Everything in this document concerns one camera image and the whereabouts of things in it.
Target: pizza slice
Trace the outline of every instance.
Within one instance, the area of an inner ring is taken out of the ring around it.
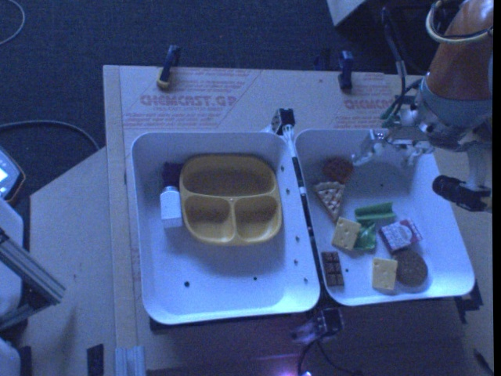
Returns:
[[[344,185],[337,181],[329,181],[316,184],[314,189],[330,217],[336,222],[340,214]]]

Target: cookie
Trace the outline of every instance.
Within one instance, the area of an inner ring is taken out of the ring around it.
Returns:
[[[395,252],[393,259],[398,262],[397,281],[399,283],[409,287],[417,287],[426,280],[428,266],[417,252],[404,249]]]
[[[325,162],[322,172],[330,181],[346,184],[353,173],[353,164],[343,157],[332,157]]]

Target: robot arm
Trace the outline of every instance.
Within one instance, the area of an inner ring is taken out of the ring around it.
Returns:
[[[490,212],[483,155],[492,144],[472,139],[472,131],[492,116],[494,0],[463,0],[441,35],[434,27],[434,15],[448,1],[438,0],[428,13],[428,34],[440,45],[413,103],[406,108],[401,101],[395,104],[396,109],[382,117],[387,130],[371,132],[353,160],[363,164],[386,144],[404,148],[408,164],[435,147],[467,152],[469,179],[462,182],[441,175],[433,189],[462,208]]]

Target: green small object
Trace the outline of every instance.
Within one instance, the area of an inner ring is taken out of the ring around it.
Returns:
[[[360,227],[359,236],[355,242],[354,249],[368,251],[376,247],[376,223],[363,223]]]
[[[393,219],[394,217],[395,213],[393,212],[393,204],[391,202],[372,204],[370,206],[355,209],[355,218],[359,223]]]

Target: small white bottle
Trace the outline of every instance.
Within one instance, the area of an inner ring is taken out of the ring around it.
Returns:
[[[164,228],[182,226],[181,195],[175,186],[166,186],[160,194],[160,213]]]

